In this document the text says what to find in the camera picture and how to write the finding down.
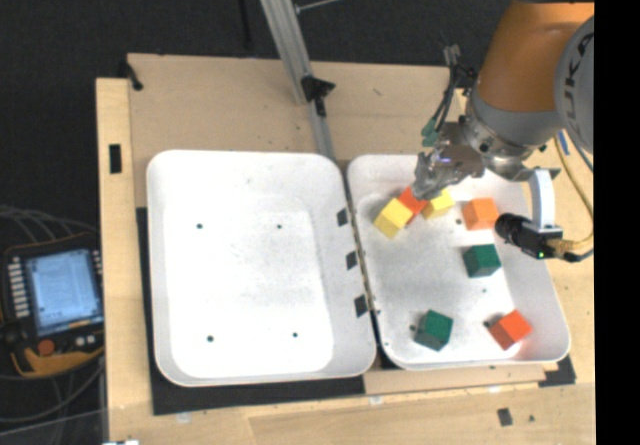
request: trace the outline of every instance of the black hole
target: black hole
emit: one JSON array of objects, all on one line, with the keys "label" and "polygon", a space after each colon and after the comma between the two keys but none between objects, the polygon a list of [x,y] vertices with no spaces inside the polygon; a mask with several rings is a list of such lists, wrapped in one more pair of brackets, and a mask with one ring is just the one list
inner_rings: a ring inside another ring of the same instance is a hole
[{"label": "black hole", "polygon": [[500,425],[502,427],[513,425],[513,418],[511,417],[511,412],[509,411],[509,408],[499,409],[498,419],[500,420]]},{"label": "black hole", "polygon": [[367,298],[364,294],[354,299],[353,302],[356,306],[356,317],[362,317],[369,310],[367,306]]},{"label": "black hole", "polygon": [[109,145],[109,173],[122,173],[120,145]]},{"label": "black hole", "polygon": [[349,222],[349,217],[347,216],[347,209],[342,209],[338,212],[338,226],[346,225]]},{"label": "black hole", "polygon": [[356,265],[358,265],[358,256],[355,251],[352,251],[347,255],[347,269],[351,269]]}]

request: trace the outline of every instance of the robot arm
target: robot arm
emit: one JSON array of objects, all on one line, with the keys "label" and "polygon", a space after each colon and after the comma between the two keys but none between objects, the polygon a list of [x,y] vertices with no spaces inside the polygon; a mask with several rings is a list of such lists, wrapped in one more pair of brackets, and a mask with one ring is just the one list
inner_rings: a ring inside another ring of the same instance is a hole
[{"label": "robot arm", "polygon": [[[533,219],[501,216],[496,231],[536,258],[554,255],[549,244],[558,244],[562,231],[552,223],[549,187],[559,170],[545,174],[523,161],[561,129],[593,153],[593,50],[593,0],[513,0],[464,114],[457,123],[440,117],[435,129],[423,130],[427,137],[437,135],[431,152],[418,155],[414,196],[431,199],[468,176],[482,176],[485,169],[510,181],[527,181],[536,198]],[[445,51],[445,58],[449,62],[452,52]]]}]

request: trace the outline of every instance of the green cube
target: green cube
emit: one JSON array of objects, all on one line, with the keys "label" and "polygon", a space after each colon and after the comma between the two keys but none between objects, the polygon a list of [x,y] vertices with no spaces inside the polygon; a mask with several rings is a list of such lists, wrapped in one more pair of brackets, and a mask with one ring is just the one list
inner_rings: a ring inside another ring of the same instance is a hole
[{"label": "green cube", "polygon": [[465,251],[463,258],[467,273],[471,278],[489,276],[502,267],[498,251],[493,244],[471,246]]},{"label": "green cube", "polygon": [[420,319],[414,340],[421,345],[439,351],[449,342],[453,319],[429,310]]}]

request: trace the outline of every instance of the white tray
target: white tray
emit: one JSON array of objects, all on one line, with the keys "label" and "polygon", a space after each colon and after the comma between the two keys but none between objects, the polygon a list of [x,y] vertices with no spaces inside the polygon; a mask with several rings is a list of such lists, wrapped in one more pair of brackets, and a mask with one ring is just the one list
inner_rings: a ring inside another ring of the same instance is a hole
[{"label": "white tray", "polygon": [[[500,213],[530,215],[522,186],[491,172],[448,188],[456,205],[444,216],[417,216],[393,239],[373,226],[391,197],[414,180],[415,155],[366,155],[348,168],[355,222],[364,255],[382,346],[408,370],[464,365],[553,362],[564,357],[569,332],[545,261],[504,243],[493,230],[468,231],[462,206],[493,197]],[[494,243],[502,267],[469,278],[462,258],[472,245]],[[484,323],[518,309],[533,327],[521,343],[503,351]],[[440,351],[416,343],[414,327],[428,310],[454,321]]]},{"label": "white tray", "polygon": [[376,353],[344,182],[316,154],[166,151],[147,170],[158,367],[183,386],[359,375]]}]

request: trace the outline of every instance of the yellow cube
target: yellow cube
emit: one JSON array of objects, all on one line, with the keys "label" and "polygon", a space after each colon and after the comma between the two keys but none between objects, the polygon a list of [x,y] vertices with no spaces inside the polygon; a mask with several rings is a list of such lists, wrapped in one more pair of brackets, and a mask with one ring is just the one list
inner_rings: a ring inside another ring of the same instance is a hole
[{"label": "yellow cube", "polygon": [[449,209],[453,207],[455,203],[456,202],[453,201],[453,198],[449,194],[449,191],[443,189],[440,192],[440,196],[429,200],[427,206],[422,209],[422,215],[425,218],[443,216],[444,214],[449,212]]},{"label": "yellow cube", "polygon": [[413,212],[405,207],[400,200],[393,198],[378,214],[373,224],[389,239],[393,239],[412,217]]}]

